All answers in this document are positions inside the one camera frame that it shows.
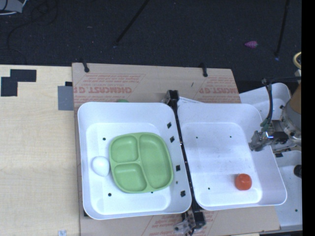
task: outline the white container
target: white container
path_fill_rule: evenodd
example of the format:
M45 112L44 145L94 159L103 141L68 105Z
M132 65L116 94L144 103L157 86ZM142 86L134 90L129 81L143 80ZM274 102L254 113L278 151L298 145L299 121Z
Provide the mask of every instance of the white container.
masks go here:
M280 205L286 189L270 146L251 151L248 143L262 122L249 104L185 103L178 109L197 203L206 210ZM245 173L252 187L240 191Z
M183 213L190 208L189 182L174 112L169 106L163 103L88 102L79 108L78 124L83 206L91 218ZM166 142L174 177L165 189L153 193L126 193L116 186L111 171L104 176L94 171L94 158L102 156L109 160L108 149L113 138L137 132L155 133Z

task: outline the dark floor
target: dark floor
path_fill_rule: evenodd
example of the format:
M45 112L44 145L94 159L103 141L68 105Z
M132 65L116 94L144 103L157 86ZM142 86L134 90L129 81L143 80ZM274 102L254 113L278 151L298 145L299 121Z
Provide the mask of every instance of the dark floor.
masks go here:
M302 0L149 0L123 34L144 2L28 0L22 13L12 15L0 8L0 63L204 63L232 69L240 92L263 86L266 77L294 77ZM245 46L248 41L257 47Z

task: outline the plastic tray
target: plastic tray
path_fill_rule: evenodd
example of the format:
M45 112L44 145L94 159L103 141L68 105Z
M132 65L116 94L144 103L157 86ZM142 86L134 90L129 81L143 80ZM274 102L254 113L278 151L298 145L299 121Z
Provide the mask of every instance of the plastic tray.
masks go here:
M133 133L114 138L109 147L109 158L114 181L125 192L158 191L173 180L166 143L154 133Z
M163 103L88 102L78 110L83 207L93 219L183 213L191 194L173 110ZM114 181L111 169L100 176L95 158L110 161L109 146L116 137L154 133L165 142L173 180L158 191L127 193Z
M262 122L249 104L185 103L178 116L196 201L206 210L280 205L286 189L270 146L251 151L248 143ZM252 187L240 191L245 173Z

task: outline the green divided plate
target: green divided plate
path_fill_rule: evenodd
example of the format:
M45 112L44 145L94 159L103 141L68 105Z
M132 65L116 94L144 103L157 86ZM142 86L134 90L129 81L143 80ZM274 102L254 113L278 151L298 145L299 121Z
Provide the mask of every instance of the green divided plate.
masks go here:
M128 193L161 190L173 180L168 148L154 133L115 137L109 146L109 159L116 185Z

